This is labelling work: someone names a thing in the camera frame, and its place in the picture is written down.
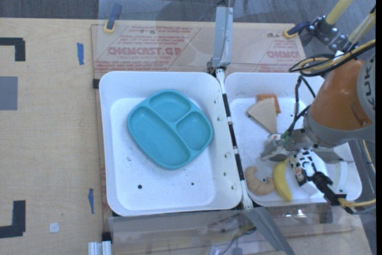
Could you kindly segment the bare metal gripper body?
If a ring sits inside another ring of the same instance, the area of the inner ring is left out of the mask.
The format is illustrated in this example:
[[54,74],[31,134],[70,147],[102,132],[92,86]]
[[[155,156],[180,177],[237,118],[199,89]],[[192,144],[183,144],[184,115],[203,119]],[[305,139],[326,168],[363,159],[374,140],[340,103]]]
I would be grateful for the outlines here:
[[293,130],[291,135],[285,139],[285,149],[287,151],[298,151],[312,146],[313,142],[308,131],[304,128]]

